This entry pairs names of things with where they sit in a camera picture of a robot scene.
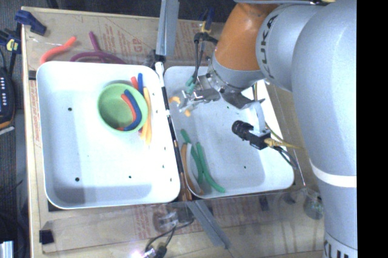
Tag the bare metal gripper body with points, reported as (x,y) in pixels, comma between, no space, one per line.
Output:
(209,94)

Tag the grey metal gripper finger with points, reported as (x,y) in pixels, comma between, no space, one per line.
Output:
(186,106)
(185,94)

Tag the yellow-orange foam tube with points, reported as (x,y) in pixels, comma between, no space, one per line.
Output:
(174,99)

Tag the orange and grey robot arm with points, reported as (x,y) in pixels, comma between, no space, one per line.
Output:
(321,75)

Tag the thin black and white rod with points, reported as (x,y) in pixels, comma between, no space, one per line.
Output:
(166,102)

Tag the orange foam tube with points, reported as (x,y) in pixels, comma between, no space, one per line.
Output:
(148,111)
(144,129)
(185,166)

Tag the short blue foam tube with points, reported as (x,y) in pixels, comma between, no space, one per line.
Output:
(140,81)

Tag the green foam tube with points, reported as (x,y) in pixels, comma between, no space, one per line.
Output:
(207,172)
(195,157)

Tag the long blue foam tube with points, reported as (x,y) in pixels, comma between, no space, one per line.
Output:
(135,105)

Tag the short red foam tube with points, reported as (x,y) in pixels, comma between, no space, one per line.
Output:
(134,82)

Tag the long red foam tube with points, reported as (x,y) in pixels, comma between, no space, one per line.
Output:
(129,105)

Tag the white plastic tray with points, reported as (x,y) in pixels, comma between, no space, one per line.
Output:
(236,154)
(91,160)

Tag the green bowl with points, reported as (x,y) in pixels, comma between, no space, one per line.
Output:
(110,105)

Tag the purple foam tube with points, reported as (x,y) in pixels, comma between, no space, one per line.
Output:
(97,54)

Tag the coral foam tube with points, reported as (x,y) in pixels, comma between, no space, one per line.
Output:
(56,51)

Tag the brown cardboard board red print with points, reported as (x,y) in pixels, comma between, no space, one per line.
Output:
(91,220)

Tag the black cylinder on white bracket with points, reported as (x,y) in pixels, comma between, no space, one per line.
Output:
(242,129)

